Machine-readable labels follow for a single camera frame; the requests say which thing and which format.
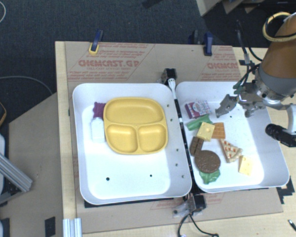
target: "chocolate cookie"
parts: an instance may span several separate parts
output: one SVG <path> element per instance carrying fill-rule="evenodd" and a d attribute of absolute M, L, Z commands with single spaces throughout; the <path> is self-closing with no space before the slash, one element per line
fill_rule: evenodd
<path fill-rule="evenodd" d="M 195 163 L 203 173 L 213 173 L 219 169 L 221 160 L 213 151 L 201 150 L 195 153 Z"/>

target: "cardboard sheet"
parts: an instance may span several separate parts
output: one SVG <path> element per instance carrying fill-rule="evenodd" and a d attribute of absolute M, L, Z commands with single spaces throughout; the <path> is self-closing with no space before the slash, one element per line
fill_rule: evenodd
<path fill-rule="evenodd" d="M 72 102 L 73 89 L 85 82 L 158 82 L 165 68 L 175 68 L 182 81 L 235 81 L 240 79 L 231 46 L 213 46 L 204 56 L 201 45 L 100 43 L 99 53 L 88 53 L 88 42 L 65 42 L 68 98 L 74 163 L 77 216 L 83 233 L 174 224 L 173 208 L 182 198 L 85 208 L 79 190 L 77 146 Z M 282 212 L 275 188 L 205 194 L 208 207 L 195 220 L 212 220 Z"/>

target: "green vegetable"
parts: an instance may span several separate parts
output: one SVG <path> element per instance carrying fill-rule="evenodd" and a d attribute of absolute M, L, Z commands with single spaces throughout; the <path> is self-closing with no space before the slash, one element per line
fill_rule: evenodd
<path fill-rule="evenodd" d="M 202 171 L 199 171 L 199 174 L 202 177 L 204 184 L 209 184 L 215 182 L 217 178 L 219 178 L 219 176 L 221 175 L 221 172 L 218 169 L 213 173 L 203 173 Z"/>
<path fill-rule="evenodd" d="M 206 122 L 208 124 L 213 123 L 209 119 L 209 114 L 206 114 L 204 116 L 197 118 L 196 120 L 193 120 L 193 121 L 187 123 L 186 126 L 189 131 L 193 131 L 193 130 L 199 129 L 201 127 L 202 122 Z"/>

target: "yellow cheese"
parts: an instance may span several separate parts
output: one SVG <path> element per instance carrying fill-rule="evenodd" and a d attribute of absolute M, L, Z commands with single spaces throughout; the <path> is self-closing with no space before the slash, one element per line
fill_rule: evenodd
<path fill-rule="evenodd" d="M 214 132 L 215 126 L 213 124 L 208 124 L 202 122 L 201 127 L 199 128 L 196 137 L 203 139 L 205 141 L 210 141 Z"/>
<path fill-rule="evenodd" d="M 239 173 L 250 176 L 252 172 L 253 161 L 252 159 L 241 156 L 239 159 Z"/>

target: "blue clamp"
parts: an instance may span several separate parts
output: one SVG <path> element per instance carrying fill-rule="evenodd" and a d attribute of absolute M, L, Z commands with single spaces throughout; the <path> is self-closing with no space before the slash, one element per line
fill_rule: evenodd
<path fill-rule="evenodd" d="M 99 50 L 98 42 L 102 41 L 103 30 L 97 29 L 93 43 L 90 44 L 89 54 L 96 55 Z"/>
<path fill-rule="evenodd" d="M 204 34 L 204 55 L 212 56 L 212 44 L 213 44 L 213 35 L 211 32 Z"/>

